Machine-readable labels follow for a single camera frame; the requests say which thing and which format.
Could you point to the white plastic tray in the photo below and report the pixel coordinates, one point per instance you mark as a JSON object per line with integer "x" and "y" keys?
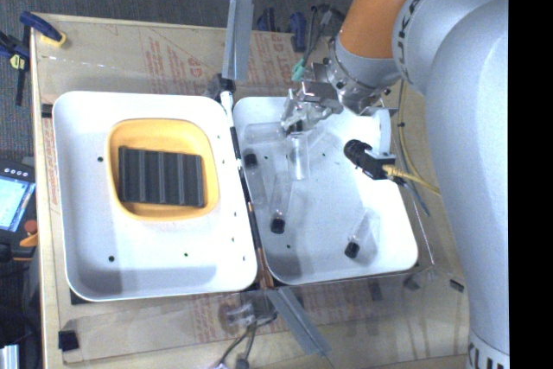
{"x": 332, "y": 203}
{"x": 147, "y": 255}

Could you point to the thin black and white rod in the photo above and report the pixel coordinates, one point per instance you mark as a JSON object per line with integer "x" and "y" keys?
{"x": 243, "y": 181}

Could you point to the black cylinder on white bracket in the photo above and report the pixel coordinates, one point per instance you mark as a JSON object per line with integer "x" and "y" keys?
{"x": 367, "y": 162}

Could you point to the black ribbed block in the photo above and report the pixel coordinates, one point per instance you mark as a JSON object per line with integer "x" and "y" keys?
{"x": 160, "y": 177}

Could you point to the brown cardboard board red print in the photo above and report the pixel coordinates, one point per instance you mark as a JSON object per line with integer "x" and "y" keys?
{"x": 129, "y": 52}

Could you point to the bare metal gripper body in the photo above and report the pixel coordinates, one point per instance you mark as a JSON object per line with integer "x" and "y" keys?
{"x": 322, "y": 93}

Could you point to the clear plastic bottle black cap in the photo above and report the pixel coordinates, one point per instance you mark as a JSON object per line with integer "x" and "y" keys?
{"x": 277, "y": 224}
{"x": 302, "y": 155}
{"x": 352, "y": 250}
{"x": 250, "y": 160}

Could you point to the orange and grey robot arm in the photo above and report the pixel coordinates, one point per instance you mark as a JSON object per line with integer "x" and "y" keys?
{"x": 458, "y": 108}

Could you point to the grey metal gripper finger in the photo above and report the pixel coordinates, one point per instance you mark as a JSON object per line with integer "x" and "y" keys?
{"x": 317, "y": 114}
{"x": 290, "y": 113}

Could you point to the yellow bowl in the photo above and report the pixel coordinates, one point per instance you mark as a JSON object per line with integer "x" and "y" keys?
{"x": 162, "y": 131}

